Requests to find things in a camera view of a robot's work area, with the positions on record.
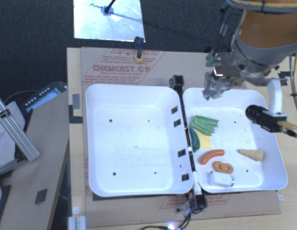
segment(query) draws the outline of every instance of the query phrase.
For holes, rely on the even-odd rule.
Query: pretzel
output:
[[[234,171],[233,166],[229,163],[222,163],[221,161],[216,161],[213,164],[214,170],[221,173],[231,174]]]

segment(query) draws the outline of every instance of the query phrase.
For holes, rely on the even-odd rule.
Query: black carpet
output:
[[[140,0],[145,49],[203,52],[217,38],[225,0]],[[226,50],[233,19],[220,49]],[[0,0],[0,97],[67,81],[66,48],[131,48],[132,43],[73,38],[73,0]],[[31,95],[15,96],[18,104]]]

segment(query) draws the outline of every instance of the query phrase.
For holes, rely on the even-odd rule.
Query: white tray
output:
[[[183,194],[192,188],[180,102],[173,89],[95,84],[85,97],[89,184],[95,194]],[[178,120],[181,124],[174,126]]]
[[[218,127],[210,137],[212,149],[223,149],[224,156],[214,157],[200,165],[201,156],[208,150],[194,154],[197,179],[202,189],[209,193],[280,190],[286,187],[288,177],[274,133],[253,124],[245,116],[251,104],[266,108],[264,98],[251,90],[230,90],[223,97],[206,100],[200,88],[187,89],[183,94],[186,117],[190,123],[195,115],[218,119]],[[254,161],[238,153],[238,149],[263,150],[262,161]],[[209,177],[215,161],[230,163],[235,180],[232,187],[210,186]]]

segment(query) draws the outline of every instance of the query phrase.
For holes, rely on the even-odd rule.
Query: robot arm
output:
[[[285,57],[297,52],[297,0],[226,1],[237,9],[243,9],[243,14],[231,43],[231,51],[217,54],[212,51],[207,58],[206,66],[213,67],[213,70],[205,74],[204,97],[207,100],[218,98],[243,81],[267,86],[270,108],[259,108],[257,111],[275,121],[286,120],[286,115],[281,112],[281,85],[284,82],[267,76]],[[246,113],[250,115],[253,112],[252,108]],[[274,127],[266,129],[280,131]]]

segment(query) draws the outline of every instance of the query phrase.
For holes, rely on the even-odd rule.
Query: metallic square sheet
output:
[[[113,14],[104,15],[101,7],[112,0],[73,0],[74,37],[115,41],[134,41],[144,37],[140,0],[116,0]]]

